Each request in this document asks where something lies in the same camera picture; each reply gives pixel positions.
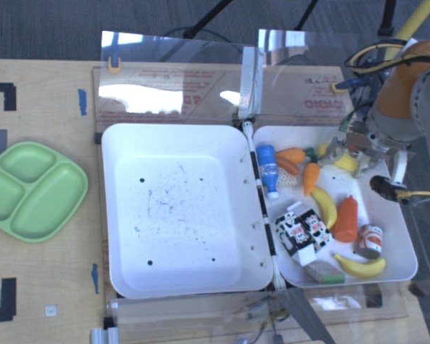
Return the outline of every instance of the table surface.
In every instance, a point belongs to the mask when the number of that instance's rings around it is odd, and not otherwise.
[[[12,82],[17,88],[17,111],[4,111],[0,93],[0,129],[7,130],[7,145],[24,140],[48,145],[78,164],[89,180],[79,209],[51,239],[32,244],[0,230],[0,289],[3,278],[17,281],[16,315],[0,322],[0,343],[88,343],[91,329],[103,326],[103,190],[93,100],[93,68],[99,66],[99,62],[0,59],[0,82]],[[80,110],[78,90],[86,92],[86,115]],[[91,276],[93,264],[98,265],[98,292]],[[406,283],[401,285],[403,317],[338,323],[328,325],[328,331],[338,343],[352,343],[354,338],[364,343],[430,343],[419,303]],[[56,315],[45,315],[48,305],[57,306]],[[285,339],[291,335],[294,342],[309,342],[301,329],[288,331]]]

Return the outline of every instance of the green plate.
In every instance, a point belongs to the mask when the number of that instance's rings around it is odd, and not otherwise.
[[[0,229],[17,239],[53,237],[86,192],[86,173],[41,143],[20,142],[0,155]]]

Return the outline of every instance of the can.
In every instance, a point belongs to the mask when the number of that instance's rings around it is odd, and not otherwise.
[[[360,228],[358,254],[366,259],[377,259],[382,251],[382,228],[365,224]]]

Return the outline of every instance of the gray floor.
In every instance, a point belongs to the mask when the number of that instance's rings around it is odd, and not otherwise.
[[[193,26],[220,0],[0,0],[0,59],[100,60],[102,30],[164,35]],[[293,30],[311,0],[234,0],[205,29],[231,42],[255,45],[258,29]],[[398,30],[421,0],[397,0]],[[360,34],[377,40],[385,0],[319,0],[302,30]],[[208,31],[196,38],[223,41]],[[183,30],[171,33],[182,37]],[[430,15],[414,37],[430,39]],[[405,184],[430,190],[423,139],[411,150]],[[430,331],[430,202],[402,206],[419,259],[411,289],[419,296]]]

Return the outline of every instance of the green sponge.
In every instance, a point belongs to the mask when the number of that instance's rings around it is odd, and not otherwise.
[[[310,262],[304,266],[304,270],[322,284],[340,284],[345,281],[345,274],[343,272],[323,260]]]

